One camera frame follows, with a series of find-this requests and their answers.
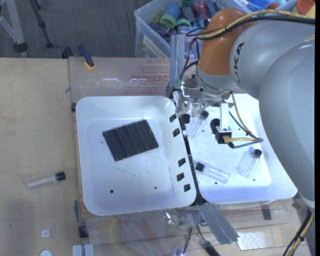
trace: black cap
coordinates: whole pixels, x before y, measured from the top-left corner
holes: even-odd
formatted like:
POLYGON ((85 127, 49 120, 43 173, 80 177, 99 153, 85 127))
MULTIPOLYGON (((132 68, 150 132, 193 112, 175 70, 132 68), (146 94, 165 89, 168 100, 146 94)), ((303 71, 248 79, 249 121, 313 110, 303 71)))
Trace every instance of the black cap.
POLYGON ((190 123, 190 115, 189 114, 183 114, 181 119, 182 119, 182 123, 183 124, 189 124, 190 123))
POLYGON ((196 169, 197 171, 199 171, 199 172, 202 172, 202 171, 204 170, 204 168, 205 168, 205 165, 202 164, 202 163, 200 163, 200 162, 198 162, 198 163, 196 164, 196 166, 195 166, 195 169, 196 169))
POLYGON ((255 149, 253 151, 253 154, 256 155, 257 157, 260 157, 262 155, 262 151, 260 149, 255 149))
POLYGON ((56 180, 59 182, 66 179, 66 174, 64 171, 60 171, 55 174, 55 177, 56 177, 56 180))
POLYGON ((201 116, 203 116, 206 119, 209 116, 209 113, 207 111, 203 111, 201 113, 201 116))

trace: wooden table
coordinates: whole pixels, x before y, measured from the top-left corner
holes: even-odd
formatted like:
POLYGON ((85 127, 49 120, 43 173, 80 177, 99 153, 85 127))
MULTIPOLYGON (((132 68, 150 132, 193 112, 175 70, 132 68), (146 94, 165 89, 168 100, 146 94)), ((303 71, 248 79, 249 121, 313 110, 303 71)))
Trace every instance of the wooden table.
MULTIPOLYGON (((73 245, 83 243, 74 210, 79 190, 69 87, 68 60, 0 58, 0 256, 37 256, 45 249, 54 256, 71 256, 73 245), (65 171, 66 180, 25 188, 27 175, 50 171, 65 171), (42 237, 44 230, 49 237, 42 237)), ((292 203, 281 202, 291 209, 291 219, 268 227, 274 248, 241 251, 233 243, 216 250, 221 256, 282 255, 281 239, 290 240, 301 224, 292 203)), ((205 236, 213 237, 210 232, 205 236)), ((186 255, 207 255, 198 240, 192 236, 186 255)), ((107 254, 103 246, 95 246, 94 255, 107 254)), ((304 242, 295 256, 308 255, 304 242)))

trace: transparent vial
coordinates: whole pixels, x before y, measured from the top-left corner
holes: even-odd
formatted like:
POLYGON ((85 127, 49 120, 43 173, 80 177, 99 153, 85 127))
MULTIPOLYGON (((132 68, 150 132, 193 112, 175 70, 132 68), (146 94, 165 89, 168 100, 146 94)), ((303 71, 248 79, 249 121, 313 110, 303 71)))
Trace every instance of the transparent vial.
POLYGON ((229 180, 229 177, 230 177, 229 173, 219 168, 216 168, 210 164, 203 163, 203 162, 196 162, 194 165, 197 171, 201 172, 203 175, 211 179, 214 179, 217 182, 226 184, 229 180))
POLYGON ((50 173, 46 175, 40 175, 38 177, 33 177, 27 181, 27 188, 32 189, 35 187, 43 186, 45 184, 55 184, 59 181, 65 180, 66 174, 64 171, 57 173, 50 173))
POLYGON ((253 153, 246 151, 244 152, 238 166, 237 171, 240 175, 245 178, 251 178, 257 169, 257 166, 260 163, 260 156, 262 151, 260 149, 255 149, 253 153))
POLYGON ((208 116, 209 116, 209 113, 207 111, 203 111, 200 114, 196 126, 194 127, 194 129, 190 133, 190 138, 194 139, 200 134, 201 130, 203 129, 203 127, 207 123, 208 116))

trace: gray carpet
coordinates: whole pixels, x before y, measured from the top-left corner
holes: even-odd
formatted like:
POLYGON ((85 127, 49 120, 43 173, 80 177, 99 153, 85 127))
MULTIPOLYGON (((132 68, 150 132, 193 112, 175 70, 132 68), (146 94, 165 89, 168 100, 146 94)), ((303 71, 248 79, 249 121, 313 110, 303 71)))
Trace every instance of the gray carpet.
MULTIPOLYGON (((38 27, 28 0, 15 0, 30 58, 61 58, 65 47, 75 56, 84 45, 92 56, 134 57, 136 19, 134 11, 151 0, 38 0, 53 48, 38 27)), ((6 4, 1 15, 10 22, 6 4)), ((0 57, 17 58, 13 40, 0 25, 0 57)))

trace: wire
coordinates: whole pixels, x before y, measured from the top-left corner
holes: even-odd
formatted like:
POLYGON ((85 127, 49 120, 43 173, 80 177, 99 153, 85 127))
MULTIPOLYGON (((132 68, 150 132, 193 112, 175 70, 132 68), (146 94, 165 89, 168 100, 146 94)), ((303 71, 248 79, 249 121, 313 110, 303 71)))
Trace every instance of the wire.
POLYGON ((204 235, 202 234, 202 232, 201 232, 201 230, 200 230, 199 224, 200 224, 200 223, 197 223, 197 224, 196 224, 196 229, 198 230, 198 234, 201 236, 201 238, 202 238, 203 240, 206 240, 206 239, 204 238, 204 235))
POLYGON ((310 209, 308 208, 305 219, 304 219, 303 223, 301 224, 301 227, 299 228, 298 232, 296 233, 294 238, 291 240, 291 242, 289 243, 289 245, 285 249, 282 256, 293 256, 294 255, 299 244, 305 239, 305 236, 306 236, 308 230, 310 229, 313 221, 314 221, 314 216, 312 215, 310 209))
POLYGON ((230 143, 230 142, 236 142, 236 141, 250 141, 250 142, 255 142, 255 138, 231 138, 230 136, 223 136, 225 143, 230 143))
POLYGON ((185 239, 185 244, 184 244, 184 249, 182 254, 184 254, 187 250, 187 247, 191 238, 191 234, 192 234, 192 227, 190 227, 188 237, 185 239))
POLYGON ((197 65, 198 64, 198 60, 196 61, 193 61, 191 62, 189 65, 188 65, 188 61, 190 59, 190 53, 191 53, 191 49, 192 49, 192 45, 196 42, 196 53, 197 53, 197 57, 199 59, 199 56, 200 56, 200 48, 199 48, 199 42, 198 42, 198 39, 195 37, 194 39, 192 39, 192 41, 190 42, 190 45, 189 45, 189 49, 188 49, 188 53, 187 53, 187 56, 186 56, 186 59, 185 59, 185 62, 184 62, 184 67, 182 69, 182 72, 179 76, 179 79, 182 80, 183 76, 184 76, 184 73, 193 65, 197 65))
POLYGON ((310 25, 316 24, 316 19, 312 17, 308 17, 302 14, 293 13, 290 11, 283 11, 283 10, 273 10, 273 9, 265 9, 265 10, 258 10, 254 11, 252 13, 249 13, 234 22, 230 23, 229 25, 226 25, 225 27, 213 29, 209 31, 203 31, 198 32, 196 34, 187 33, 188 37, 196 36, 198 39, 206 40, 206 39, 212 39, 218 36, 223 35, 224 33, 231 31, 232 29, 235 29, 245 23, 248 22, 256 22, 256 21, 262 21, 262 20, 276 20, 276 21, 287 21, 287 22, 296 22, 296 23, 305 23, 310 25), (278 14, 277 16, 266 16, 263 14, 278 14))
POLYGON ((261 143, 264 141, 263 138, 259 138, 257 136, 255 136, 249 129, 248 127, 245 125, 245 123, 243 122, 239 110, 238 110, 238 106, 237 106, 237 102, 236 102, 236 98, 235 98, 235 94, 233 91, 230 92, 231 96, 232 96, 232 100, 234 103, 234 109, 235 112, 237 114, 237 117, 239 119, 239 123, 236 118, 231 114, 231 112, 229 111, 229 114, 231 115, 231 117, 233 118, 233 120, 236 122, 236 124, 246 133, 246 135, 249 135, 252 138, 246 138, 246 137, 239 137, 239 138, 231 138, 230 136, 223 136, 222 138, 224 139, 224 142, 228 143, 228 146, 232 149, 238 149, 238 148, 242 148, 245 146, 249 146, 252 144, 257 144, 257 143, 261 143), (235 141, 251 141, 249 143, 246 144, 242 144, 242 145, 234 145, 233 142, 235 141))

